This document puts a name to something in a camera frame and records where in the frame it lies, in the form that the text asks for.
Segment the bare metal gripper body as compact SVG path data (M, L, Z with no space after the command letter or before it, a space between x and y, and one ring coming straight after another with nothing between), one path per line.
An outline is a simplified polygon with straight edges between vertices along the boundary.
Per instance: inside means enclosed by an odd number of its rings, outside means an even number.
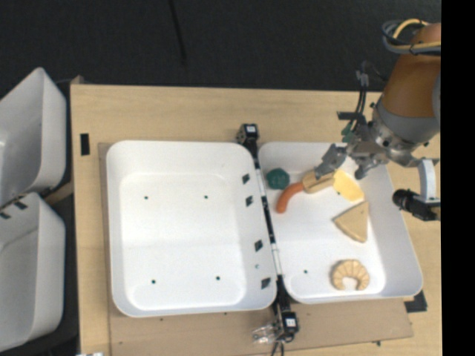
M371 157L379 165L394 162L402 167L417 167L421 158L413 151L419 144L403 140L385 126L357 125L345 133L347 154L355 161L358 157Z

